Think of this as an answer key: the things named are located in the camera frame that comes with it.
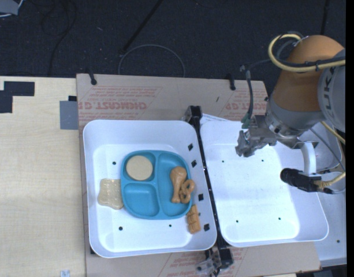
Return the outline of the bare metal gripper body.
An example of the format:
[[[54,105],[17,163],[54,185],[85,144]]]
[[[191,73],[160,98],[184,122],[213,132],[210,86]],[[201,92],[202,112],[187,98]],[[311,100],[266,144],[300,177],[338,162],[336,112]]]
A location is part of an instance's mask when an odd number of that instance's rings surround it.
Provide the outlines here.
[[[274,146],[282,140],[279,134],[281,123],[272,114],[253,115],[247,130],[247,144],[250,149]]]

